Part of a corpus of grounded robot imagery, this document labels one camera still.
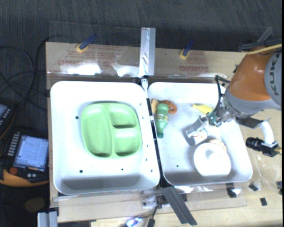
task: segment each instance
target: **white bowl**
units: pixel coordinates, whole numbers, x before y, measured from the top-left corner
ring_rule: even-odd
[[[197,171],[210,179],[223,178],[231,171],[231,160],[224,149],[214,143],[203,143],[194,153]]]

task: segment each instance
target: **black surface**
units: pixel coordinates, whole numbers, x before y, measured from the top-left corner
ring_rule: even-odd
[[[53,26],[53,21],[60,23]],[[82,39],[80,30],[72,31],[63,22],[155,27],[157,47],[182,49],[193,38],[196,50],[236,51],[241,42],[257,40],[269,27],[273,38],[281,38],[282,0],[0,0],[0,46],[17,46],[34,58],[52,30],[67,34],[59,38],[61,42]],[[139,44],[130,36],[123,43],[128,41]],[[31,102],[21,107],[15,125],[47,130],[44,46],[38,52],[34,91],[28,95]],[[19,49],[0,50],[0,73],[6,79],[31,69]],[[12,82],[28,87],[32,76],[23,74]],[[17,87],[17,91],[23,94],[26,89]],[[7,85],[0,89],[0,97],[15,103],[21,100]],[[46,185],[31,189],[3,186],[1,191],[0,227],[36,226],[36,213],[28,213],[23,204],[36,196],[46,197]]]

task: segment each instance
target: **black connector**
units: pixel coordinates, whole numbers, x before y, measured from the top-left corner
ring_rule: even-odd
[[[263,155],[274,157],[279,154],[279,144],[278,142],[273,142],[268,145],[263,140],[259,138],[248,137],[246,140],[246,146],[256,151],[262,151]]]

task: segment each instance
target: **green plate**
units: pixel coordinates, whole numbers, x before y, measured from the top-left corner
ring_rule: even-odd
[[[136,112],[122,103],[94,103],[81,114],[84,147],[94,156],[118,158],[142,147]]]

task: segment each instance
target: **robotic hand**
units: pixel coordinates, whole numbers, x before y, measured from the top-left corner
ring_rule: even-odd
[[[239,66],[225,94],[221,93],[219,77],[215,78],[219,102],[206,117],[198,119],[191,129],[186,131],[190,137],[194,131],[204,127],[205,123],[219,127],[222,123],[235,120],[238,124],[260,127],[265,140],[248,138],[246,145],[268,156],[275,156],[278,143],[274,141],[272,130],[267,121],[252,118],[265,109],[282,109],[282,44],[266,48],[255,48],[247,53]]]

